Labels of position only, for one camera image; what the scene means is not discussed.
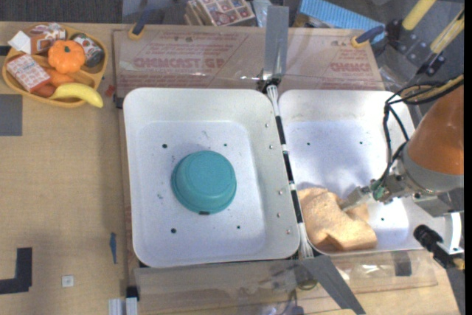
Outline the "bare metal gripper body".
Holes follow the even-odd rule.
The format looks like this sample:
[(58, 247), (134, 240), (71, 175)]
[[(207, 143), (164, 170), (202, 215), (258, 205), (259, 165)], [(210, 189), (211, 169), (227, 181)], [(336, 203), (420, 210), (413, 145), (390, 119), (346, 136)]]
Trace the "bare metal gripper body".
[(380, 201), (386, 203), (393, 198), (412, 197), (414, 204), (431, 216), (443, 216), (463, 212), (463, 175), (444, 173), (397, 173), (388, 177)]

